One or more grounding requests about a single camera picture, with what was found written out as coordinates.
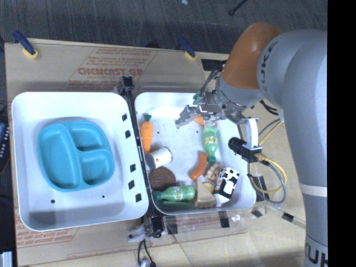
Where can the blue divided plate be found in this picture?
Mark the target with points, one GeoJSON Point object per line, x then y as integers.
{"type": "Point", "coordinates": [72, 154]}

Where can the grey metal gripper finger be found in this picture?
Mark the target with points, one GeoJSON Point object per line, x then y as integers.
{"type": "Point", "coordinates": [182, 122]}
{"type": "Point", "coordinates": [189, 109]}

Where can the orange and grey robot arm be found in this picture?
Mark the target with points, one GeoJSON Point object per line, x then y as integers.
{"type": "Point", "coordinates": [300, 99]}

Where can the white can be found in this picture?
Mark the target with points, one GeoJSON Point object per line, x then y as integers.
{"type": "Point", "coordinates": [161, 157]}

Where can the green plastic bottle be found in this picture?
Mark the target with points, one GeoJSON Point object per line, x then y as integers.
{"type": "Point", "coordinates": [210, 140]}
{"type": "Point", "coordinates": [178, 193]}

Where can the orange carrot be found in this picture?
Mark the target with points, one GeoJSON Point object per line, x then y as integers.
{"type": "Point", "coordinates": [147, 135]}

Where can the orange sausage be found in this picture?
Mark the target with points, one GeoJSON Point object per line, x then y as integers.
{"type": "Point", "coordinates": [199, 167]}

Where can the brown cardboard board red print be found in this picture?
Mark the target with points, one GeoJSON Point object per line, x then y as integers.
{"type": "Point", "coordinates": [55, 68]}

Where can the small orange toy piece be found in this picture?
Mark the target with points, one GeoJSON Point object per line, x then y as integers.
{"type": "Point", "coordinates": [199, 120]}

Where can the brown round biscuit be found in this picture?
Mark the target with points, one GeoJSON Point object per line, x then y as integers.
{"type": "Point", "coordinates": [162, 178]}

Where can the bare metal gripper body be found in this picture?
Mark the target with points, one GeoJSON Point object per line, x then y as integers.
{"type": "Point", "coordinates": [215, 107]}

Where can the beige ridged pastry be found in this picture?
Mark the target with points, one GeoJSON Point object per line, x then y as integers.
{"type": "Point", "coordinates": [213, 171]}

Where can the black and white carton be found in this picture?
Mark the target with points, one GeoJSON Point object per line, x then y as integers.
{"type": "Point", "coordinates": [229, 183]}

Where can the beige bread slice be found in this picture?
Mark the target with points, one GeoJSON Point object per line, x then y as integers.
{"type": "Point", "coordinates": [203, 197]}

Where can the thin black and white rod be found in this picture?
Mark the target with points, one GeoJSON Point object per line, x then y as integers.
{"type": "Point", "coordinates": [135, 126]}

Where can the black cylinder on white bracket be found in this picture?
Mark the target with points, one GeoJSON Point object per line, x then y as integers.
{"type": "Point", "coordinates": [247, 146]}

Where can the white plastic tray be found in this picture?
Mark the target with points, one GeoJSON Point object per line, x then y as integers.
{"type": "Point", "coordinates": [178, 138]}
{"type": "Point", "coordinates": [30, 113]}

